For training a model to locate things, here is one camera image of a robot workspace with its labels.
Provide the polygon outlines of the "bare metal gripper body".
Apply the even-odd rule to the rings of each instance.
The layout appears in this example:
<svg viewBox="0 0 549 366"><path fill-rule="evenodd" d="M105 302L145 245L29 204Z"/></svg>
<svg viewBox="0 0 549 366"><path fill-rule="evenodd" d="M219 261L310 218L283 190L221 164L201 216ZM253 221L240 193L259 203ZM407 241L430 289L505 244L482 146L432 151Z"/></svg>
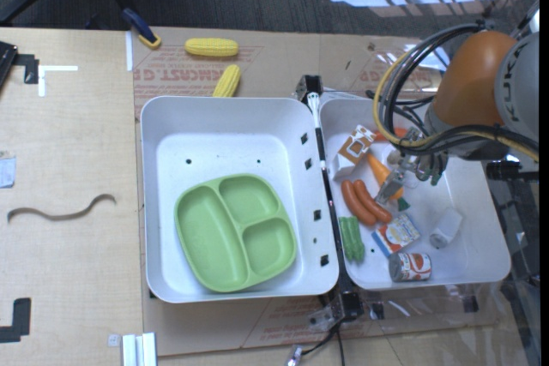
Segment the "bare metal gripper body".
<svg viewBox="0 0 549 366"><path fill-rule="evenodd" d="M406 141L418 141L423 138L423 133L417 128L404 129L400 135L394 134L396 139ZM388 165L392 170L404 175L410 172L421 182L426 182L434 176L434 158L432 155L418 155L416 153L402 152L397 147L388 155Z"/></svg>

